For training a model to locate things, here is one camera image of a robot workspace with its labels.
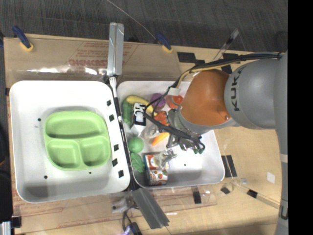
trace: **green ball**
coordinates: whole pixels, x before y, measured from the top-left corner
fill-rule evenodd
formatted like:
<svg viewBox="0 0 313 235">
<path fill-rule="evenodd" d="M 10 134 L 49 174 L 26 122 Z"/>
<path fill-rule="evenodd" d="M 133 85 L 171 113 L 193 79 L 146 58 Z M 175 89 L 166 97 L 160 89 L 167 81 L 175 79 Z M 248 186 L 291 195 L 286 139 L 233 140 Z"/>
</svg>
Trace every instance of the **green ball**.
<svg viewBox="0 0 313 235">
<path fill-rule="evenodd" d="M 131 152 L 138 153 L 143 150 L 143 140 L 138 137 L 131 138 L 128 142 L 128 149 Z"/>
</svg>

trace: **white plastic tray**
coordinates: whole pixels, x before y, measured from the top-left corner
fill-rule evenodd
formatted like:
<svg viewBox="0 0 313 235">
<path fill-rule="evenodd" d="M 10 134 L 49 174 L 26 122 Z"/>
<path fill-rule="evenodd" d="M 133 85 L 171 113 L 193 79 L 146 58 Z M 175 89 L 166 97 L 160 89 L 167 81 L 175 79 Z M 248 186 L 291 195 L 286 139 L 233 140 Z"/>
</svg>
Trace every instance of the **white plastic tray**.
<svg viewBox="0 0 313 235">
<path fill-rule="evenodd" d="M 126 81 L 117 87 L 117 94 L 120 105 L 128 95 L 137 95 L 150 101 L 154 93 L 163 94 L 173 82 L 165 81 Z M 180 95 L 185 95 L 189 82 L 182 82 L 180 85 Z M 127 139 L 133 137 L 129 126 L 124 124 Z M 144 149 L 139 153 L 143 156 L 145 153 L 160 152 L 165 149 L 167 144 L 165 139 L 156 146 L 151 145 L 151 140 L 144 140 Z M 144 188 L 170 188 L 170 187 L 188 187 L 216 184 L 224 178 L 225 170 L 222 162 L 220 150 L 216 141 L 214 131 L 209 131 L 202 136 L 201 140 L 206 146 L 202 154 L 194 154 L 193 150 L 182 151 L 176 146 L 173 151 L 178 156 L 170 161 L 168 170 L 168 182 L 162 186 L 148 186 L 145 183 L 143 173 L 134 170 L 134 177 L 138 184 Z"/>
<path fill-rule="evenodd" d="M 107 85 L 91 81 L 21 81 L 10 90 L 10 104 L 16 188 L 23 200 L 46 202 L 127 188 L 130 174 Z M 44 122 L 50 114 L 65 110 L 93 111 L 104 118 L 112 148 L 106 164 L 75 171 L 60 170 L 51 164 L 45 151 Z"/>
</svg>

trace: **green plate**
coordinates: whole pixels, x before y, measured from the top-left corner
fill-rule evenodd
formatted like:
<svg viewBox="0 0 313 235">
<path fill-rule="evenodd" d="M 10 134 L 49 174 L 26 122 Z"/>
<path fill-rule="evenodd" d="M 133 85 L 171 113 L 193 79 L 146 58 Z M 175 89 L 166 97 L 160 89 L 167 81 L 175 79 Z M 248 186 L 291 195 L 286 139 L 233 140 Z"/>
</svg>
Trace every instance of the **green plate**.
<svg viewBox="0 0 313 235">
<path fill-rule="evenodd" d="M 101 166 L 111 156 L 104 119 L 91 111 L 63 111 L 47 117 L 45 148 L 50 162 L 62 170 Z"/>
</svg>

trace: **gray carpet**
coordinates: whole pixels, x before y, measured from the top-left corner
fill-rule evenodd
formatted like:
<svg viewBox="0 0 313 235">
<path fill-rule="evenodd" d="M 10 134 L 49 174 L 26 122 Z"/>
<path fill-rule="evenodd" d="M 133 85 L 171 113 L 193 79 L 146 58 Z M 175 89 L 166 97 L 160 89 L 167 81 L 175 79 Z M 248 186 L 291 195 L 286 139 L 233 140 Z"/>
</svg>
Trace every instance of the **gray carpet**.
<svg viewBox="0 0 313 235">
<path fill-rule="evenodd" d="M 220 48 L 237 28 L 240 36 L 230 49 L 287 50 L 288 0 L 110 1 L 152 34 L 163 33 L 172 45 Z M 11 27 L 17 25 L 27 33 L 108 39 L 111 22 L 124 24 L 125 41 L 155 42 L 143 27 L 106 0 L 0 0 L 0 30 L 9 37 L 13 37 Z M 7 140 L 4 92 L 1 51 L 0 130 Z M 8 160 L 0 170 L 9 172 Z"/>
</svg>

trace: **tin can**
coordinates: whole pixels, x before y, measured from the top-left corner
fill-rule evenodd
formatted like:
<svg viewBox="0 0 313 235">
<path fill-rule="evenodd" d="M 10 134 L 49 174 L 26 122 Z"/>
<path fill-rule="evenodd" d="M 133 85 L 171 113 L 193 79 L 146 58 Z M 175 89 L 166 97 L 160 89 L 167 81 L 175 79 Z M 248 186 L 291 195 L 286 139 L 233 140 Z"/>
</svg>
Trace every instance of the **tin can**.
<svg viewBox="0 0 313 235">
<path fill-rule="evenodd" d="M 161 186 L 167 183 L 168 175 L 165 169 L 147 170 L 146 179 L 149 186 Z"/>
</svg>

